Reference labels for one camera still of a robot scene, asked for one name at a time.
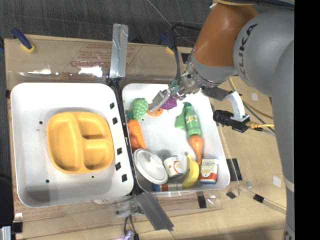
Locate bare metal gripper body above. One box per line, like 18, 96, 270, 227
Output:
171, 68, 221, 101

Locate purple grapes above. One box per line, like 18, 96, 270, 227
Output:
159, 95, 178, 111

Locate orange round slice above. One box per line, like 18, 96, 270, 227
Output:
146, 106, 164, 117

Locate green grapes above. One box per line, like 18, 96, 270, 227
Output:
131, 97, 149, 121

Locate light green plastic piece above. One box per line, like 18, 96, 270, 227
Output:
174, 112, 187, 131

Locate white plastic tray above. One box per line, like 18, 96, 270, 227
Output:
121, 83, 231, 194
9, 82, 135, 208

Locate orange carrot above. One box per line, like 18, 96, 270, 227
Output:
188, 134, 204, 166
126, 111, 147, 152

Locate green bottle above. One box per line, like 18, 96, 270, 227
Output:
183, 102, 202, 137

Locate white lidded bowl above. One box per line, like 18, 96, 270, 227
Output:
133, 148, 169, 186

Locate white and orange can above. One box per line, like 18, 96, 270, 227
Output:
163, 155, 185, 180

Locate yellow banana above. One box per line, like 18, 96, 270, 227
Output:
181, 153, 200, 189

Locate red and white carton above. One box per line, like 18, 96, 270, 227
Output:
198, 157, 219, 185

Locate blue white red can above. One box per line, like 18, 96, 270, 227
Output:
151, 182, 184, 193

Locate brown cardboard board red print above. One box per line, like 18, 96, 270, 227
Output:
3, 33, 287, 240

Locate yellow divided plate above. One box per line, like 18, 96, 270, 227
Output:
46, 111, 115, 174

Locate black cylinder on white bracket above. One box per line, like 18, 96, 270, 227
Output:
212, 89, 251, 134

